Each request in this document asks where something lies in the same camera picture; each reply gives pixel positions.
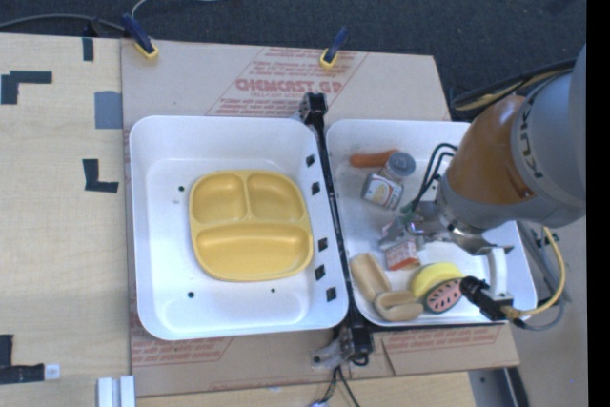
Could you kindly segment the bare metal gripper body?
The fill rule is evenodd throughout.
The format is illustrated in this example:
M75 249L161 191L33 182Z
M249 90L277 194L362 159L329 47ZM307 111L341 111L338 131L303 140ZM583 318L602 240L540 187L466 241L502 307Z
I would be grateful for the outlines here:
M434 201L420 201L408 221L408 233L425 242L451 241L462 249L482 247L482 229L466 224Z

